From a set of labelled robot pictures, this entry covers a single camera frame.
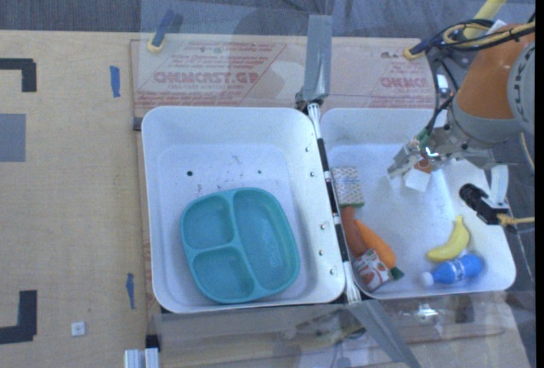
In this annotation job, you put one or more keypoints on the yellow banana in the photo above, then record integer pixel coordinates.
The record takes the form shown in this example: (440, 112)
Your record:
(455, 243)

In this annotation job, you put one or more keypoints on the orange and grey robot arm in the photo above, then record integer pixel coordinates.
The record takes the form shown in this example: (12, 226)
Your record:
(484, 81)

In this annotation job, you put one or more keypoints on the orange toy carrot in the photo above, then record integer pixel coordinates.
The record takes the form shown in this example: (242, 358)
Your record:
(376, 245)

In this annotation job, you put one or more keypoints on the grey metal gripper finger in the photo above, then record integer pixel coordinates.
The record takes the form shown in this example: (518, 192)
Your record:
(444, 160)
(401, 162)

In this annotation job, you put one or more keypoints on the patterned packet with green edge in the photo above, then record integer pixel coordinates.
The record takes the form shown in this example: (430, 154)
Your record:
(347, 187)

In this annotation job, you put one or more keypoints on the blue bottle with white cap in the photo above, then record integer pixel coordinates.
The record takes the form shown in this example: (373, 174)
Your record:
(457, 270)

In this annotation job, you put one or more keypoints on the white plastic tray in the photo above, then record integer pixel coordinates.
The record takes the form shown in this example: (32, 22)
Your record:
(408, 222)
(221, 137)

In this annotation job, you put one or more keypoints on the teal divided plate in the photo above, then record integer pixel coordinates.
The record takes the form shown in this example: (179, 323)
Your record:
(242, 247)

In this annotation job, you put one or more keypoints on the orange-brown toy sausage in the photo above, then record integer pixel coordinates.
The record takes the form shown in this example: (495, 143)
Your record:
(352, 232)

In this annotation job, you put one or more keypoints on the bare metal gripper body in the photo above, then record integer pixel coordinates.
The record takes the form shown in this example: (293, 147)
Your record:
(457, 147)

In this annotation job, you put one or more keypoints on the white and orange small carton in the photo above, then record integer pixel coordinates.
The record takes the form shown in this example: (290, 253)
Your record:
(418, 180)

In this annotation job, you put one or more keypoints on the brown cardboard board red print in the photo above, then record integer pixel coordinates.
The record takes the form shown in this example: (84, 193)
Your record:
(221, 73)

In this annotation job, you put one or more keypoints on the white and red juice carton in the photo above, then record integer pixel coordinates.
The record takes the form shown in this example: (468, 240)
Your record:
(372, 270)

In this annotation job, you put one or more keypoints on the black cylinder on white bracket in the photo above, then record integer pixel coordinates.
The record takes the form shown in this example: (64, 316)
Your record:
(480, 200)

